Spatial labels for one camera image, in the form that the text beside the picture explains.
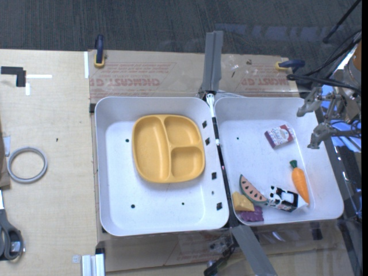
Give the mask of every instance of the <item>black cable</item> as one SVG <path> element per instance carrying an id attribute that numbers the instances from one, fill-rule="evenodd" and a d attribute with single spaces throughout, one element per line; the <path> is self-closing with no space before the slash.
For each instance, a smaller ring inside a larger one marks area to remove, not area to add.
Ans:
<path id="1" fill-rule="evenodd" d="M 341 24 L 346 20 L 346 18 L 350 15 L 350 13 L 356 8 L 356 6 L 360 3 L 361 0 L 356 0 L 354 4 L 348 9 L 348 11 L 343 15 L 343 17 L 338 21 L 338 23 L 331 29 L 329 34 L 323 38 L 323 43 L 327 43 L 328 39 L 337 31 L 337 29 L 341 26 Z"/>
<path id="2" fill-rule="evenodd" d="M 345 54 L 346 52 L 348 52 L 348 51 L 350 51 L 350 50 L 352 50 L 353 49 L 353 47 L 357 44 L 357 42 L 361 39 L 360 37 L 359 38 L 357 38 L 357 39 L 355 39 L 355 40 L 353 40 L 348 46 L 346 46 L 342 51 L 340 51 L 337 55 L 335 55 L 334 57 L 332 57 L 332 55 L 333 54 L 335 54 L 336 53 L 336 51 L 337 50 L 339 50 L 340 48 L 341 48 L 341 46 L 347 41 L 347 40 L 349 40 L 350 38 L 352 38 L 352 37 L 354 37 L 354 36 L 356 36 L 359 32 L 360 32 L 361 30 L 359 30 L 359 31 L 357 31 L 357 32 L 355 32 L 355 33 L 353 33 L 352 35 L 350 35 L 347 39 L 345 39 L 341 44 L 340 44 L 340 46 L 338 46 L 334 51 L 333 51 L 333 53 L 331 53 L 330 55 L 329 55 L 329 57 L 327 57 L 327 59 L 324 61 L 324 63 L 320 66 L 320 67 L 318 67 L 318 68 L 316 68 L 315 70 L 313 70 L 313 71 L 310 71 L 310 72 L 308 72 L 307 74 L 305 74 L 305 76 L 310 76 L 310 75 L 313 75 L 313 74 L 315 74 L 315 73 L 317 73 L 317 72 L 319 72 L 320 70 L 322 70 L 323 68 L 325 68 L 326 66 L 328 66 L 329 64 L 331 64 L 331 63 L 333 63 L 336 59 L 338 59 L 340 56 L 342 56 L 343 54 Z"/>
<path id="3" fill-rule="evenodd" d="M 358 120 L 351 124 L 350 130 L 352 133 L 356 134 L 356 138 L 362 138 L 362 130 L 358 128 L 358 125 L 361 123 L 361 120 Z"/>
<path id="4" fill-rule="evenodd" d="M 361 93 L 362 93 L 359 88 L 356 88 L 356 87 L 348 85 L 348 84 L 344 84 L 342 82 L 338 82 L 338 81 L 333 80 L 333 79 L 320 79 L 320 78 L 314 78 L 314 77 L 311 77 L 311 76 L 297 76 L 297 75 L 293 75 L 293 74 L 289 74 L 286 77 L 290 81 L 307 80 L 307 81 L 316 82 L 316 83 L 319 83 L 319 84 L 322 84 L 322 85 L 327 85 L 327 86 L 332 86 L 332 87 L 348 88 L 348 89 L 354 90 L 359 95 L 361 95 Z"/>
<path id="5" fill-rule="evenodd" d="M 205 271 L 205 276 L 215 276 L 217 275 L 217 268 L 220 267 L 223 263 L 228 261 L 230 256 L 234 253 L 235 248 L 239 246 L 237 243 L 233 243 L 229 248 L 223 252 L 223 257 L 215 261 L 211 266 L 209 266 Z"/>

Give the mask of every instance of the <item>scissor handle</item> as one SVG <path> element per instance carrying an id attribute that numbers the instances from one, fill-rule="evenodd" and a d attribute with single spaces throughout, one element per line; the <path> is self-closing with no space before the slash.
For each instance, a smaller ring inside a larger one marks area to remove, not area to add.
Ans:
<path id="1" fill-rule="evenodd" d="M 19 251 L 12 251 L 11 243 L 13 241 L 20 242 Z M 0 256 L 4 254 L 6 259 L 14 260 L 22 253 L 23 245 L 21 232 L 9 223 L 5 210 L 0 209 Z"/>

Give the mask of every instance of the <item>gray metal bar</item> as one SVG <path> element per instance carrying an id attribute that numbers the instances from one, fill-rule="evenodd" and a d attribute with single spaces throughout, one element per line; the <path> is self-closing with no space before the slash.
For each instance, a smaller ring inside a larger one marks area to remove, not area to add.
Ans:
<path id="1" fill-rule="evenodd" d="M 238 225 L 230 230 L 257 276 L 277 276 L 270 260 L 249 226 Z"/>
<path id="2" fill-rule="evenodd" d="M 221 79 L 221 51 L 224 32 L 216 30 L 206 34 L 205 66 L 200 91 L 217 91 Z"/>

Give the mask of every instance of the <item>white tray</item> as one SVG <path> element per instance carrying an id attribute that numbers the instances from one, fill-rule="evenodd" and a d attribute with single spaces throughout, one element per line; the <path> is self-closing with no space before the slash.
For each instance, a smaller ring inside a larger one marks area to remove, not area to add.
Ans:
<path id="1" fill-rule="evenodd" d="M 180 114 L 196 123 L 205 149 L 205 169 L 199 177 L 181 183 L 152 183 L 139 176 L 132 155 L 132 128 L 136 120 L 149 114 Z M 95 123 L 100 219 L 108 233 L 200 231 L 226 224 L 229 207 L 224 180 L 210 110 L 203 100 L 107 97 L 95 107 Z"/>
<path id="2" fill-rule="evenodd" d="M 297 117 L 301 98 L 221 98 L 215 103 L 221 149 L 231 193 L 240 191 L 239 177 L 243 174 L 261 193 L 266 195 L 271 185 L 296 192 L 289 164 L 296 159 L 305 172 L 310 205 L 291 213 L 263 206 L 261 222 L 245 222 L 251 226 L 283 224 L 338 218 L 344 209 L 343 200 L 324 143 L 320 149 L 307 145 L 317 125 L 314 113 Z M 273 149 L 265 131 L 289 124 L 296 139 Z"/>

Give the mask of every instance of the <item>scissors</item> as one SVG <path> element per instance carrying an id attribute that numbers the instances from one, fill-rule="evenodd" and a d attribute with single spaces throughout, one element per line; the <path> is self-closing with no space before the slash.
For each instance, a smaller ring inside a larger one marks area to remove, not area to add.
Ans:
<path id="1" fill-rule="evenodd" d="M 8 222 L 0 189 L 0 258 L 14 260 L 23 252 L 21 232 Z"/>

